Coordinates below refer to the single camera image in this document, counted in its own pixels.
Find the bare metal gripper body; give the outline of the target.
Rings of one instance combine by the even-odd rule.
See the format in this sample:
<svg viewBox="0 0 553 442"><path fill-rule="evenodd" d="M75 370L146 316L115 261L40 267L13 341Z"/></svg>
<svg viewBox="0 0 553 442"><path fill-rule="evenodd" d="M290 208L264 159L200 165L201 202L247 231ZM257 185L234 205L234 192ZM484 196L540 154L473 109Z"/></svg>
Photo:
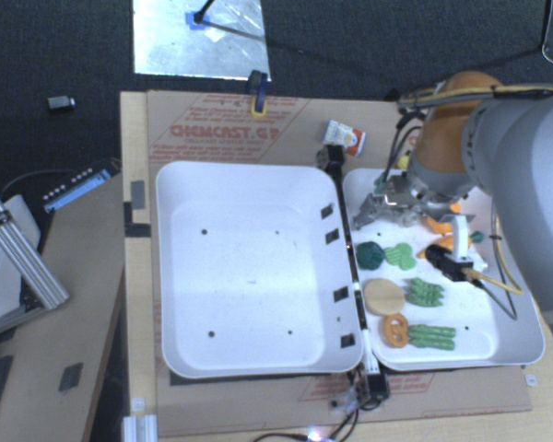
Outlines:
<svg viewBox="0 0 553 442"><path fill-rule="evenodd" d="M381 190L375 193L376 201L395 212L445 217L450 213L450 198L431 190L423 181L411 174L389 177Z"/></svg>

